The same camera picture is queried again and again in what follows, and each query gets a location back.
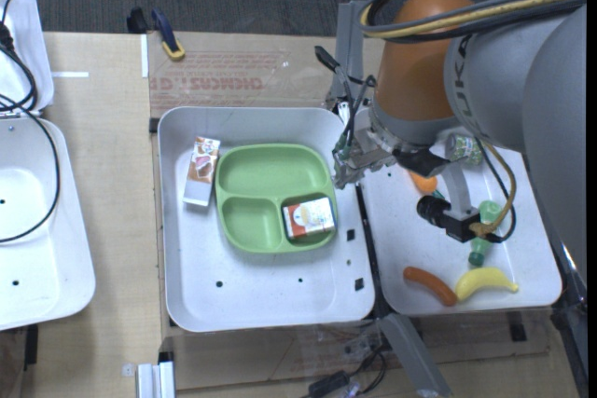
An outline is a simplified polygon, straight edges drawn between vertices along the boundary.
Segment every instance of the green plate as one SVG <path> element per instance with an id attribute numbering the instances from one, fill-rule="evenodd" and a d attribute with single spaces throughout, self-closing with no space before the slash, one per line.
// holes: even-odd
<path id="1" fill-rule="evenodd" d="M 326 231 L 289 240 L 282 208 L 336 196 L 329 169 L 318 153 L 301 144 L 256 144 L 231 149 L 218 160 L 215 196 L 226 237 L 251 253 L 308 251 L 329 242 Z"/>

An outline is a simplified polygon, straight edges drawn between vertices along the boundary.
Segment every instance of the yellow banana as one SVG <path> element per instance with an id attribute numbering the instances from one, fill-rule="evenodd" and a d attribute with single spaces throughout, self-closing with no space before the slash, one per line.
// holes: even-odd
<path id="1" fill-rule="evenodd" d="M 486 287 L 505 287 L 511 292 L 519 290 L 519 286 L 507 279 L 499 268 L 473 268 L 463 274 L 456 283 L 455 293 L 458 300 L 466 300 L 477 290 Z"/>

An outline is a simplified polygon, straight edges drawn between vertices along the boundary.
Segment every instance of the small box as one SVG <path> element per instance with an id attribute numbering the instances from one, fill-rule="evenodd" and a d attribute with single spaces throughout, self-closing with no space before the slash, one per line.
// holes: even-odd
<path id="1" fill-rule="evenodd" d="M 183 201 L 198 206 L 208 206 L 215 178 L 215 165 L 220 142 L 197 136 L 193 146 L 185 184 Z"/>
<path id="2" fill-rule="evenodd" d="M 320 198 L 291 204 L 282 208 L 286 236 L 293 240 L 336 228 L 332 203 L 329 198 Z"/>

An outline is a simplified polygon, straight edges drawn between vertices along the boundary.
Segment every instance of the green bottle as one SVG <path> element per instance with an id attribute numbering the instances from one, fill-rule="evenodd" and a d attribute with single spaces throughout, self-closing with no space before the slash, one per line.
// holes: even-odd
<path id="1" fill-rule="evenodd" d="M 479 205 L 481 222 L 483 224 L 491 224 L 493 221 L 495 221 L 495 219 L 497 219 L 497 216 L 500 215 L 501 211 L 502 207 L 493 202 L 492 200 L 484 200 Z M 485 253 L 491 245 L 492 244 L 488 240 L 482 238 L 474 238 L 471 241 L 468 262 L 476 268 L 482 267 L 483 262 L 485 262 Z"/>

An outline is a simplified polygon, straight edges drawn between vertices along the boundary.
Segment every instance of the yellow cable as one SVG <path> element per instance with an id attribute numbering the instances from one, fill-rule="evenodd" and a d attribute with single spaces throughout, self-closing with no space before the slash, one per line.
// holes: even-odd
<path id="1" fill-rule="evenodd" d="M 413 27 L 397 28 L 394 30 L 386 30 L 382 32 L 365 32 L 365 35 L 374 38 L 397 38 L 414 34 L 424 34 L 441 28 L 453 27 L 454 25 L 459 25 L 469 21 L 478 21 L 481 19 L 487 19 L 489 17 L 507 14 L 517 10 L 524 10 L 525 8 L 555 4 L 557 2 L 562 1 L 565 0 L 518 0 L 509 2 L 507 4 L 503 4 L 501 6 L 487 7 L 482 8 L 480 10 L 475 10 L 473 12 L 467 12 L 465 14 L 449 16 L 445 19 L 441 19 L 438 21 L 429 21 Z M 368 5 L 365 8 L 365 10 L 363 10 L 363 13 L 361 14 L 360 18 L 361 25 L 368 25 L 367 16 L 370 9 L 371 5 Z"/>
<path id="2" fill-rule="evenodd" d="M 514 173 L 512 172 L 510 167 L 507 165 L 507 163 L 504 161 L 502 156 L 493 147 L 492 144 L 483 143 L 483 145 L 492 152 L 492 154 L 497 158 L 499 163 L 502 165 L 502 168 L 504 168 L 504 170 L 506 170 L 507 176 L 510 179 L 510 194 L 508 196 L 508 199 L 506 201 L 506 205 L 504 206 L 504 209 L 502 209 L 502 211 L 499 213 L 499 215 L 495 218 L 495 221 L 493 221 L 490 224 L 474 223 L 474 224 L 470 225 L 469 229 L 472 230 L 477 235 L 477 237 L 480 237 L 480 238 L 485 238 L 485 236 L 487 234 L 494 232 L 499 227 L 499 225 L 502 224 L 502 221 L 506 217 L 507 212 L 510 209 L 512 209 L 512 203 L 514 202 L 514 196 L 516 196 L 516 178 L 514 177 Z"/>

